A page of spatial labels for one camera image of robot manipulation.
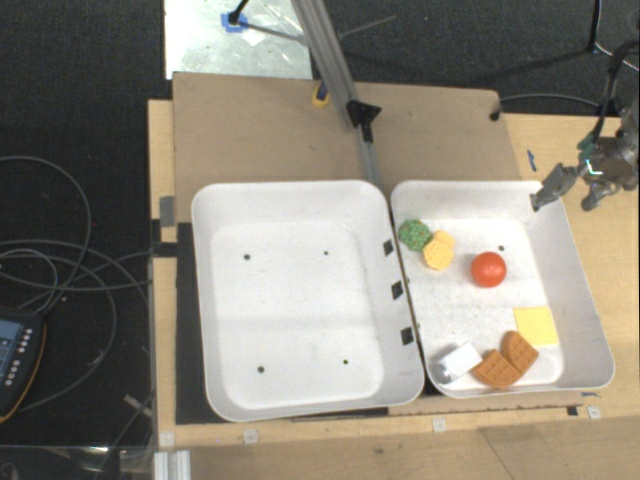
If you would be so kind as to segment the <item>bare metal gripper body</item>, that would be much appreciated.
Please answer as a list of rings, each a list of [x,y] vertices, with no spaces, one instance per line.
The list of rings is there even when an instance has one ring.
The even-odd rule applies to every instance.
[[[579,172],[591,192],[635,190],[638,186],[637,136],[587,136],[577,146]]]

